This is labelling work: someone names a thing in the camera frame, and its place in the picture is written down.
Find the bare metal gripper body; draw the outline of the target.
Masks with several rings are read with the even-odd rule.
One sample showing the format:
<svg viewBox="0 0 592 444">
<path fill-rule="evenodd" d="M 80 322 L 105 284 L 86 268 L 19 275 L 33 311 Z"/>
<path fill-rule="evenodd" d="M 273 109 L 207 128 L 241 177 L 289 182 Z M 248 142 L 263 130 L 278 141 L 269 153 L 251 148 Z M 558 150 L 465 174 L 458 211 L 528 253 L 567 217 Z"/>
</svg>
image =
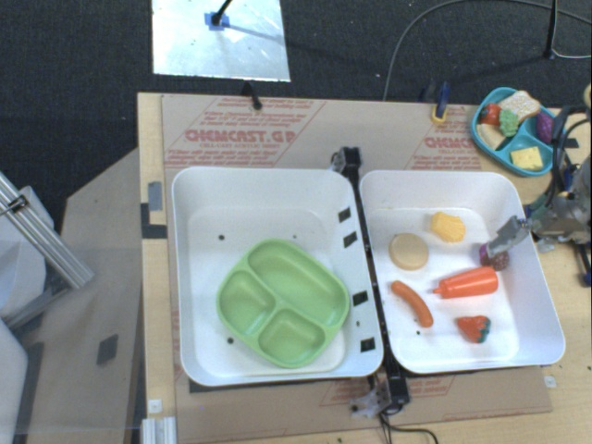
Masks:
<svg viewBox="0 0 592 444">
<path fill-rule="evenodd" d="M 584 194 L 560 194 L 549 205 L 541 195 L 529 205 L 529 218 L 540 239 L 591 242 L 591 200 Z"/>
</svg>

